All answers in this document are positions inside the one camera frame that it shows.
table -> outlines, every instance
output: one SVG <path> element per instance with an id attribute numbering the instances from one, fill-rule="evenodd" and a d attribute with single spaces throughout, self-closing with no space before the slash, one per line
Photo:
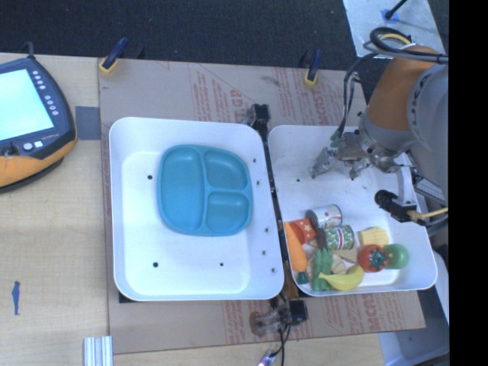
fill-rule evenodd
<path id="1" fill-rule="evenodd" d="M 25 57 L 0 53 L 0 63 Z M 96 58 L 36 56 L 72 108 L 98 107 Z M 99 140 L 60 167 L 0 194 L 0 364 L 81 365 L 85 337 L 109 335 Z M 20 282 L 19 314 L 11 292 Z M 255 365 L 278 343 L 115 355 L 114 364 Z M 377 334 L 289 341 L 285 364 L 384 364 Z"/>

cardboard sheet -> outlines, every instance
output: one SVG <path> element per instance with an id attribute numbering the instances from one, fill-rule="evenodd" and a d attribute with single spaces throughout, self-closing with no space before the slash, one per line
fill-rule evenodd
<path id="1" fill-rule="evenodd" d="M 252 333 L 252 313 L 271 311 L 267 300 L 127 302 L 114 283 L 108 132 L 122 117 L 241 123 L 253 104 L 268 104 L 269 129 L 280 124 L 337 125 L 344 72 L 319 71 L 312 88 L 305 69 L 225 66 L 121 59 L 99 74 L 108 308 L 114 354 L 277 341 Z M 366 104 L 356 90 L 348 125 Z M 425 327 L 416 291 L 305 297 L 309 319 L 290 339 L 357 335 Z"/>

carrot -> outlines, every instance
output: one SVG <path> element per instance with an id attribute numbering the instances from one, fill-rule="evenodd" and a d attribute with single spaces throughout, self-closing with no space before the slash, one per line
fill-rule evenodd
<path id="1" fill-rule="evenodd" d="M 287 237 L 288 255 L 290 256 L 291 268 L 298 272 L 307 270 L 307 254 L 303 249 L 300 239 L 288 222 L 284 223 L 284 232 Z"/>

red tomato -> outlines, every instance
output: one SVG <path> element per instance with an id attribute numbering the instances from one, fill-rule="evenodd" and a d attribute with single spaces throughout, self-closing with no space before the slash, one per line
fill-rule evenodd
<path id="1" fill-rule="evenodd" d="M 381 246 L 369 244 L 359 251 L 358 264 L 366 272 L 379 272 L 388 266 L 388 255 Z"/>

blue plate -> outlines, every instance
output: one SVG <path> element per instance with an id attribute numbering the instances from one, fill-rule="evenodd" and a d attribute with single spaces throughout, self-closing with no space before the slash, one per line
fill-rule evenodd
<path id="1" fill-rule="evenodd" d="M 173 146 L 162 156 L 157 188 L 159 212 L 176 232 L 229 236 L 251 220 L 249 170 L 226 150 Z"/>

